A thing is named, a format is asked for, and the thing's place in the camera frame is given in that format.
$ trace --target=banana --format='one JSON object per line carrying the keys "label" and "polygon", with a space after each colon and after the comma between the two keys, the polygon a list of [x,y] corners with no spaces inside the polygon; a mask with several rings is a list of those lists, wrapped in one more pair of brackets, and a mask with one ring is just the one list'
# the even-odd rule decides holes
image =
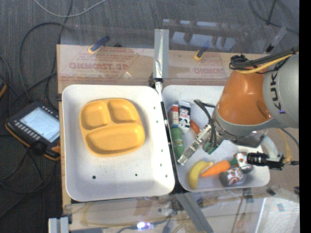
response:
{"label": "banana", "polygon": [[199,161],[194,164],[189,172],[189,184],[195,189],[198,185],[198,179],[200,173],[208,166],[213,165],[213,162]]}

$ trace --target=green bottle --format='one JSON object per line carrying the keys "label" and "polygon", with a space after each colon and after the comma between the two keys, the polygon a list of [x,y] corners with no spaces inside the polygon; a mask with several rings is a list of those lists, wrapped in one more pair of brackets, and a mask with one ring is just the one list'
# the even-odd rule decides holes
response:
{"label": "green bottle", "polygon": [[171,128],[173,151],[177,160],[181,157],[185,150],[182,132],[182,129],[179,127]]}

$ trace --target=gray floor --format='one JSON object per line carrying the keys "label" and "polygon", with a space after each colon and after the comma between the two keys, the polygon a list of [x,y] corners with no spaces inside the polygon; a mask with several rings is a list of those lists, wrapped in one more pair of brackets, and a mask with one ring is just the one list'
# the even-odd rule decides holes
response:
{"label": "gray floor", "polygon": [[[67,15],[71,0],[37,0],[58,15]],[[83,12],[101,0],[72,0],[70,15]],[[273,52],[299,45],[299,0],[277,0],[270,23],[266,23],[273,0],[108,0],[76,17],[53,16],[33,0],[0,0],[0,56],[9,64],[0,64],[0,74],[9,80],[17,93],[37,83],[55,71],[55,44],[89,45],[109,35],[108,46],[116,43],[122,47],[152,48],[154,29],[170,30],[170,49],[196,50],[202,37],[209,39],[209,25],[225,25],[230,34],[218,30],[219,41],[212,42],[210,51],[263,53],[281,27],[286,34]],[[200,23],[204,30],[197,37],[193,23]],[[192,33],[190,38],[185,32]],[[221,44],[221,37],[228,37]],[[29,97],[22,95],[25,103],[41,101],[57,107],[56,77],[39,83],[29,90]],[[10,173],[21,159],[24,148],[4,128],[5,120],[24,104],[8,92],[0,100],[0,177]],[[298,138],[298,130],[289,129]],[[270,134],[281,145],[278,133]],[[298,159],[296,145],[290,141],[294,159]],[[16,194],[0,187],[0,232],[46,232],[47,218],[61,216],[60,167],[54,162],[33,156],[42,177],[51,173],[47,187],[35,194]],[[21,169],[12,177],[10,185],[30,191],[40,182],[34,162],[27,157]],[[299,167],[287,166],[284,171],[271,171],[270,184],[283,184],[289,189],[299,186]]]}

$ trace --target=white cable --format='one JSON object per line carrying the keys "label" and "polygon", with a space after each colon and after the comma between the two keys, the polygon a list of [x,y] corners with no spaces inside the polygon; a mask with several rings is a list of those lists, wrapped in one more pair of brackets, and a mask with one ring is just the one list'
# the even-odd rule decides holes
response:
{"label": "white cable", "polygon": [[81,13],[78,13],[78,14],[75,14],[75,15],[68,15],[68,16],[62,16],[62,15],[55,14],[55,13],[53,13],[53,12],[47,10],[46,8],[44,8],[37,0],[34,0],[34,1],[35,1],[36,4],[38,4],[42,9],[44,9],[46,12],[50,13],[50,14],[53,15],[53,16],[56,16],[56,17],[77,17],[77,16],[80,16],[80,15],[84,14],[85,12],[91,10],[92,8],[96,7],[97,5],[103,3],[103,2],[105,2],[105,1],[107,1],[107,0],[102,0],[102,1],[100,1],[100,2],[98,2],[98,3],[96,3],[95,5],[89,7],[88,9],[84,10],[84,11],[81,12]]}

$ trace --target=yellow plate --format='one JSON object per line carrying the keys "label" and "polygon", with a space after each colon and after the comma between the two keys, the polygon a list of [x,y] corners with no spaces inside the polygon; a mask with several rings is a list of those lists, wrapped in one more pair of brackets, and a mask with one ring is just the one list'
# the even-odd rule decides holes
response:
{"label": "yellow plate", "polygon": [[79,119],[84,143],[97,156],[133,152],[145,141],[140,116],[129,100],[91,101],[83,106]]}

